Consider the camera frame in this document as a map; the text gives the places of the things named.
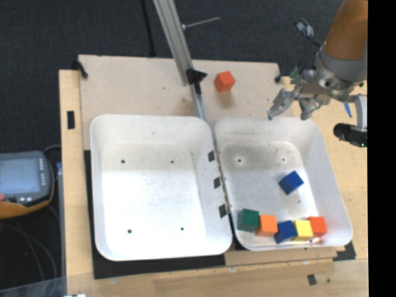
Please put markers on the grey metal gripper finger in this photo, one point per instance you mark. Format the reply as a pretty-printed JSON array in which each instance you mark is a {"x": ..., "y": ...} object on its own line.
[
  {"x": 280, "y": 102},
  {"x": 308, "y": 107}
]

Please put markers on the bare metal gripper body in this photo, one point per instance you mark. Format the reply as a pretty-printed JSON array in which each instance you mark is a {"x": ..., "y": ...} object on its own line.
[{"x": 332, "y": 88}]

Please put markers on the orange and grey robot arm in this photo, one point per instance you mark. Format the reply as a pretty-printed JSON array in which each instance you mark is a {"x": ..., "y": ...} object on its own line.
[{"x": 348, "y": 32}]

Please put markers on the orange cube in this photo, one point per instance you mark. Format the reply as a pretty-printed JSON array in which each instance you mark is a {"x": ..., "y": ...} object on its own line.
[
  {"x": 224, "y": 81},
  {"x": 267, "y": 225},
  {"x": 318, "y": 226}
]

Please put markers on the white plastic tray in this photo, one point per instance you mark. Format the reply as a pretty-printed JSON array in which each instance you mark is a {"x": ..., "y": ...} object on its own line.
[
  {"x": 154, "y": 190},
  {"x": 266, "y": 166}
]

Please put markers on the blue cube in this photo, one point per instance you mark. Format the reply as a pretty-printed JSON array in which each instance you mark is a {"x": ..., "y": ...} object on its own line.
[
  {"x": 290, "y": 182},
  {"x": 285, "y": 231}
]

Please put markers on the yellow cube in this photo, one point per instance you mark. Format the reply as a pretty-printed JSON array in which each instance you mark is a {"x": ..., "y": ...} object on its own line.
[{"x": 303, "y": 229}]

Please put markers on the green cube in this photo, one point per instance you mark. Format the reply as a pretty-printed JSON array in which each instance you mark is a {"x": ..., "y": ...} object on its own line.
[{"x": 248, "y": 220}]

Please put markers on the pale wood board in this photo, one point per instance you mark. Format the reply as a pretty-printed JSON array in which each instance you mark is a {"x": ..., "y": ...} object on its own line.
[{"x": 133, "y": 88}]

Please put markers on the black cylinder on white bracket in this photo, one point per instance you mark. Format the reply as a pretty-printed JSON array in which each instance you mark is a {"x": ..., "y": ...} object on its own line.
[{"x": 351, "y": 133}]

